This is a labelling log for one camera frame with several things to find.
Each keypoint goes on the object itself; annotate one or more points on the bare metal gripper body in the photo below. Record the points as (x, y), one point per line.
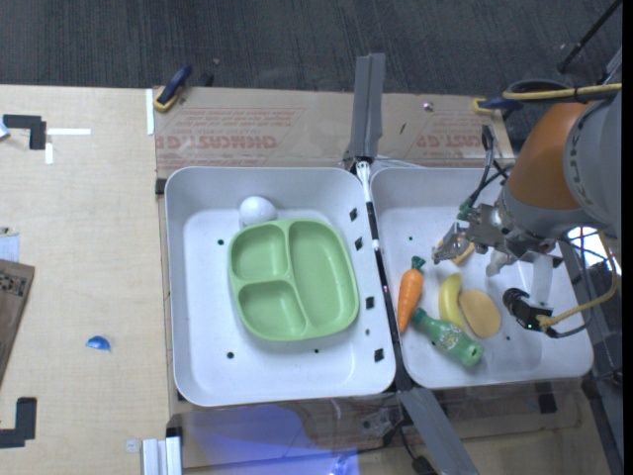
(489, 228)

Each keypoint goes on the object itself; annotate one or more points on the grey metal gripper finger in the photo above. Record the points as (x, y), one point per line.
(459, 233)
(441, 253)

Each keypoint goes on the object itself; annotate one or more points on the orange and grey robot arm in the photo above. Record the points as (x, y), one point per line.
(554, 166)

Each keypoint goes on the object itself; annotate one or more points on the tan bread piece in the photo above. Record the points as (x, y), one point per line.
(467, 255)

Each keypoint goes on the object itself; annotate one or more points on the yellow banana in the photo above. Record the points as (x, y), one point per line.
(447, 297)

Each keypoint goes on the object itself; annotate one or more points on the orange carrot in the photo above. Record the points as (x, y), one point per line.
(410, 290)

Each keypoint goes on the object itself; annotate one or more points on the tan oval biscuit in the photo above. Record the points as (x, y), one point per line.
(479, 314)

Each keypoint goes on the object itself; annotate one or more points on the green plastic bottle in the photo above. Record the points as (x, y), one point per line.
(447, 337)

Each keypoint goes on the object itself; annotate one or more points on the green divided plate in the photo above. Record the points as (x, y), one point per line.
(316, 270)

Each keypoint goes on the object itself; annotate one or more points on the white plastic tray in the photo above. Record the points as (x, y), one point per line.
(207, 354)
(524, 359)

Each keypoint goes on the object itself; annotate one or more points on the white ball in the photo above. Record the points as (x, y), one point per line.
(257, 210)

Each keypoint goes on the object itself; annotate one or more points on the brown cardboard board red print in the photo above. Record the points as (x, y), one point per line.
(277, 131)

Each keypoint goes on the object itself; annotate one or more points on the small blue round piece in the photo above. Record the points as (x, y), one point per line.
(98, 343)

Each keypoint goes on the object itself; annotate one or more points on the brown paper packet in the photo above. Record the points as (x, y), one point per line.
(12, 305)

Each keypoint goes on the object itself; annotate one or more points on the white paper sheet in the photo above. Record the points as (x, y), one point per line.
(7, 248)

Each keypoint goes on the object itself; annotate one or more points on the black cylinder on white bracket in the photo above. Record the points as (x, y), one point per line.
(524, 307)

